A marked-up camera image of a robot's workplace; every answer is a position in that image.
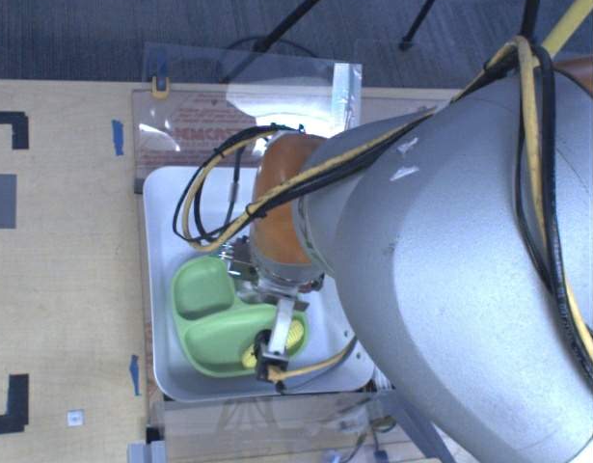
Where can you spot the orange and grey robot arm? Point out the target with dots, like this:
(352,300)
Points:
(445,258)

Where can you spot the green divided plate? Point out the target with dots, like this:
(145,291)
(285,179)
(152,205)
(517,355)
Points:
(204,287)

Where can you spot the white plastic tray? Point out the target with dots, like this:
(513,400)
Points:
(166,355)

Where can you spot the yellow toy corn cob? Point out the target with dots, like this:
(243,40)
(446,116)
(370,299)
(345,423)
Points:
(296,335)

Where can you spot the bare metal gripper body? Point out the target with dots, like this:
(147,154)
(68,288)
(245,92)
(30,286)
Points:
(281,291)

